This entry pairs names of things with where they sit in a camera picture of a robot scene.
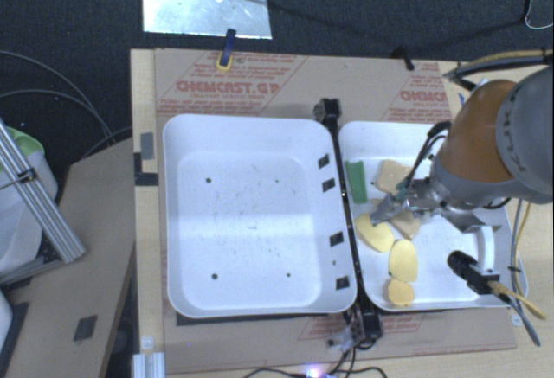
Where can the white plastic tray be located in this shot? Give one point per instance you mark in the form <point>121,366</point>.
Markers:
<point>246,216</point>
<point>437,277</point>

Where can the black cylinder on white bracket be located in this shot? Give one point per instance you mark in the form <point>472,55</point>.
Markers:
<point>469,270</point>

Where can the green rectangular block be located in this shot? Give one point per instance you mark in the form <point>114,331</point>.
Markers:
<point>357,181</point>

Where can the brown cardboard board red print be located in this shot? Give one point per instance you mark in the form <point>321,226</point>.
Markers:
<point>281,82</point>

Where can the thin black rod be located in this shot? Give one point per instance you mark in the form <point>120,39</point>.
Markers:
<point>346,194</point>

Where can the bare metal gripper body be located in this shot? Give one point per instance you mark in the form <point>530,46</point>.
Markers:
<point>426,196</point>

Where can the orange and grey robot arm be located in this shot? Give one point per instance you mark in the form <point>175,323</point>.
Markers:
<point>480,138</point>

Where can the yellow potato slice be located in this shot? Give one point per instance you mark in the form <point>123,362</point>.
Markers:
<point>403,260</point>
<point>375,235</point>

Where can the orange round biscuit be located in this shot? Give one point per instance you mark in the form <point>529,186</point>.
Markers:
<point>400,292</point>

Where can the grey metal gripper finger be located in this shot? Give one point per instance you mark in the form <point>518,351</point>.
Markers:
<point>404,212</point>
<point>383,208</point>

